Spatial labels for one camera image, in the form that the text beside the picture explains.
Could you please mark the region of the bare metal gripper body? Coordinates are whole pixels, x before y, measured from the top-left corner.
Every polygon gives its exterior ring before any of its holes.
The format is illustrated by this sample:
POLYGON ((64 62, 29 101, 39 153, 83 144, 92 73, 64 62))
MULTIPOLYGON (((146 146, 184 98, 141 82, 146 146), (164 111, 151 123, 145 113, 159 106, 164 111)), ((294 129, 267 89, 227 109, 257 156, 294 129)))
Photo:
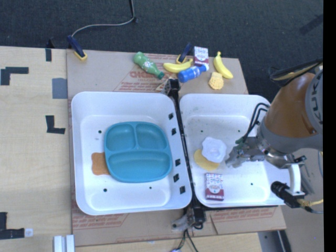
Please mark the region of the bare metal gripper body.
POLYGON ((263 139, 256 137, 241 137, 236 141, 236 145, 244 144, 244 155, 238 157, 238 167, 245 162, 266 161, 273 166, 284 169, 292 164, 292 155, 274 149, 263 139))

